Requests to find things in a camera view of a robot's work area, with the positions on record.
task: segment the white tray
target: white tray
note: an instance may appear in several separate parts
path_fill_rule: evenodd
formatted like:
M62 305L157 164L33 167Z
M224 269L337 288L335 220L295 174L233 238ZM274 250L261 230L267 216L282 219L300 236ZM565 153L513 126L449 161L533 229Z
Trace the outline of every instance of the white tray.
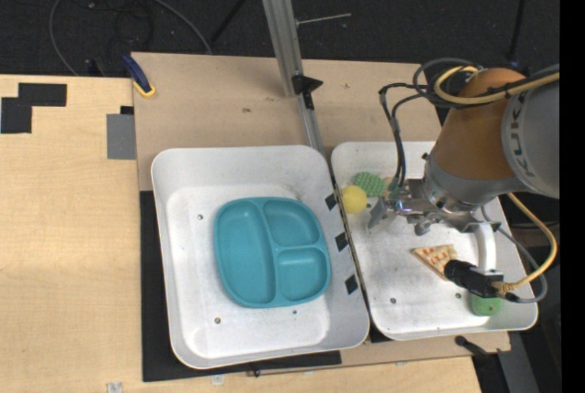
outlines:
M422 178L424 153L433 143L404 143L409 178ZM394 143L343 143L332 155L335 180L341 188L350 185L359 172L382 177L396 170ZM372 206L376 203L371 198ZM499 201L486 205L491 219L501 221L507 229ZM477 263L477 245L473 234L462 234L445 224L431 225L423 236L414 233L412 224L403 217L390 223L382 221L367 230L369 213L347 216L357 264L366 288L372 321L388 338L416 339L441 335L458 335L484 331L524 330L537 320L535 303L502 302L499 312L478 316L470 309L470 293L449 281L443 281L410 253L411 249L452 243L458 259ZM526 276L515 245L500 233L495 235L496 267L506 281ZM533 297L530 285L516 293Z
M171 345L187 366L212 368L344 349L361 344L369 315L324 158L306 146L171 149L153 162ZM308 206L324 232L331 261L327 290L308 303L247 308L225 293L213 248L213 220L243 197L288 197Z

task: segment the black floor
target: black floor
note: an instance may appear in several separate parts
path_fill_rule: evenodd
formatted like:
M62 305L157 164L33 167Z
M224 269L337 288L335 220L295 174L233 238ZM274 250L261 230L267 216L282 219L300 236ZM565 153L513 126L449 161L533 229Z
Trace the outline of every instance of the black floor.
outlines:
M195 25L213 54L274 55L261 0L160 1ZM559 63L560 0L526 0L512 46L519 2L292 0L292 5L299 20L351 13L301 25L303 58L422 63L457 57L528 73ZM0 0L0 27L0 73L124 75L121 55L131 51L209 51L193 28L152 0ZM558 201L540 209L546 220L559 220ZM525 335L532 353L548 349L537 329ZM554 371L546 375L550 363L531 361L548 378L540 379L541 391L553 391L550 381L557 385L559 379Z

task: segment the yellow cable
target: yellow cable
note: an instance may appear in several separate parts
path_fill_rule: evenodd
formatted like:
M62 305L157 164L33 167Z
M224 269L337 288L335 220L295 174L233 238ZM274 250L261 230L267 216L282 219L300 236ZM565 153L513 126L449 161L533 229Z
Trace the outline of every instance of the yellow cable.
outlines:
M460 72L460 71L465 71L467 73L475 73L475 72L479 71L479 69L477 69L476 67L473 67L471 65L468 65L466 67L460 66L460 67L455 67L455 68L448 69L443 74L441 74L440 77L435 81L435 86L437 84L439 86L441 86L441 84L442 84L443 81L447 80L447 78L449 78L452 74L457 73L457 72Z
M514 195L513 193L508 193L507 195L512 200L512 202L520 209L520 211L522 211L532 222L534 222L536 224L536 226L540 230L542 230L545 233L545 235L548 238L548 241L550 242L550 253L548 254L548 257L545 260L545 262L542 263L542 265L540 265L540 267L537 270L531 272L526 277L522 278L520 281L494 282L493 283L494 287L496 289L498 289L498 291L502 294L505 294L506 292L510 292L510 291L515 291L520 286L535 280L538 276L540 276L543 272L545 272L550 267L552 262L555 260L555 257L557 256L557 250L558 250L557 240L555 239L555 235L552 233L552 231L547 226L545 226L545 224L540 219L538 219L524 205L524 203L522 203L516 197L516 195Z
M455 71L473 71L472 70L473 67L455 67L453 69L449 69L448 71L445 71L445 73L443 73L435 82L433 88L435 93L441 97L442 99L449 101L449 102L454 102L457 104L464 104L464 105L475 105L475 104L484 104L487 102L493 102L493 101L499 101L500 99L503 99L506 95L510 95L513 96L514 94L518 94L520 92L523 92L525 90L532 90L535 88L538 88L540 86L544 86L545 84L549 84L550 82L556 81L560 78L560 73L556 72L550 75L547 75L543 78L538 78L537 80L534 81L530 81L526 84L523 84L521 86L515 86L510 88L507 91L501 91L501 92L496 92L494 94L490 94L487 96L482 96L482 97L459 97L459 96L452 96L451 94L448 94L447 92L445 92L444 90L441 89L441 85L443 84L443 82L445 80L447 80L447 78L449 78Z

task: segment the metal pole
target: metal pole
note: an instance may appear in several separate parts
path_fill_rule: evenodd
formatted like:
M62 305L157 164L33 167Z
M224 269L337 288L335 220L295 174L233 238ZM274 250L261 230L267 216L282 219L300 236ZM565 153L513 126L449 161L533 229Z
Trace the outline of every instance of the metal pole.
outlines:
M307 143L324 154L321 134L314 115L308 109L303 96L294 92L293 76L303 74L303 61L296 33L296 23L291 0L262 0L271 31L272 44L281 71L282 87L286 97L297 96L299 113L303 121Z

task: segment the yellow ball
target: yellow ball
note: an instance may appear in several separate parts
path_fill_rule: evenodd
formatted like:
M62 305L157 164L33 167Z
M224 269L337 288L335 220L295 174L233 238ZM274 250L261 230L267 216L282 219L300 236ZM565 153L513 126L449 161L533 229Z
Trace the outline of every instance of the yellow ball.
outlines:
M341 190L341 199L344 204L344 210L347 214L361 213L366 209L367 195L359 186L346 186Z

